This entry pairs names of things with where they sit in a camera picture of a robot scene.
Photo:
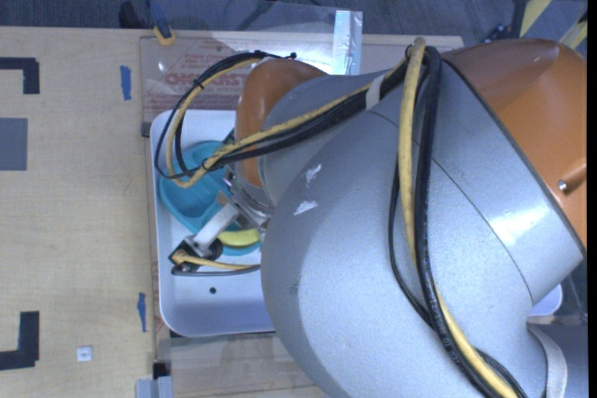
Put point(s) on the black cylinder on white bracket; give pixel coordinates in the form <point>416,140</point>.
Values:
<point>215,223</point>

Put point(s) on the yellow banana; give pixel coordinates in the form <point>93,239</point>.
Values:
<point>239,238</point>

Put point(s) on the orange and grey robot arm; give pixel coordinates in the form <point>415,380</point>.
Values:
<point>354,209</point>

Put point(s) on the blue divided plate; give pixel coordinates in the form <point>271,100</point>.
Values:
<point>196,198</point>

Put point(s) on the white plastic tray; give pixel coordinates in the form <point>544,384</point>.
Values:
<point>210,312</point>
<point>550,305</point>

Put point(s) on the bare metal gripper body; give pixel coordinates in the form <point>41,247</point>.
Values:
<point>251,206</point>

